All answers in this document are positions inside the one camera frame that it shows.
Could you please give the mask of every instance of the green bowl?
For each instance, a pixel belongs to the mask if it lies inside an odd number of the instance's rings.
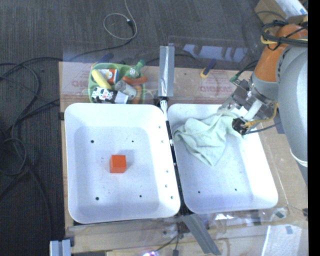
[[[97,64],[93,65],[91,67],[91,70],[89,73],[89,83],[88,83],[88,96],[89,96],[90,102],[94,103],[94,101],[91,99],[91,95],[92,95],[94,88],[98,86],[98,84],[94,81],[94,79],[91,75],[92,70],[94,70],[94,69],[97,69],[97,70],[116,69],[116,70],[118,70],[118,81],[119,81],[120,79],[122,79],[122,77],[125,75],[125,73],[131,67],[132,66],[117,64],[117,63],[97,63]],[[145,102],[145,97],[144,97],[145,84],[141,84],[141,86],[142,86],[142,92],[141,92],[141,98],[140,98],[139,104],[143,104]]]

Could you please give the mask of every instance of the dark floor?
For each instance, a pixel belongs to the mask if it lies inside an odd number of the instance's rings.
[[[114,62],[133,65],[144,58],[157,65],[159,46],[180,46],[186,38],[245,45],[247,61],[261,54],[261,23],[254,14],[258,0],[126,2],[137,35],[124,46],[128,41],[114,38],[103,26],[110,13],[129,16],[124,0],[1,3],[0,256],[45,256],[49,241],[65,235],[59,101],[49,104],[59,99],[59,59],[94,62],[113,53]],[[110,24],[115,34],[131,36],[123,17],[112,17]],[[100,50],[114,46],[121,47]],[[94,50],[100,51],[73,58]],[[182,53],[176,57],[177,67],[204,68],[181,49],[176,53]],[[215,68],[240,70],[244,65],[221,61]]]

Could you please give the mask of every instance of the orange box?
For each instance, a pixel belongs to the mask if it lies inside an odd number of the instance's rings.
[[[110,173],[123,174],[127,169],[126,156],[122,154],[113,154],[109,161]]]

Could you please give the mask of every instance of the towel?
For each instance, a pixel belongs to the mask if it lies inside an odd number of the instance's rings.
[[[226,135],[242,137],[232,128],[235,117],[230,112],[219,112],[203,120],[189,118],[174,131],[173,140],[182,140],[192,155],[213,167],[224,152]]]

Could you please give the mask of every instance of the white tray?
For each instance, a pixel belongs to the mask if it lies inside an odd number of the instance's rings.
[[[205,119],[220,105],[174,104],[168,109],[172,133],[187,119]],[[214,167],[191,155],[182,140],[174,141],[186,206],[197,214],[272,208],[277,189],[257,133],[246,139],[227,136],[223,155]]]
[[[75,103],[64,113],[68,209],[82,224],[166,218],[180,197],[163,112],[153,105]],[[127,170],[110,173],[111,155]]]

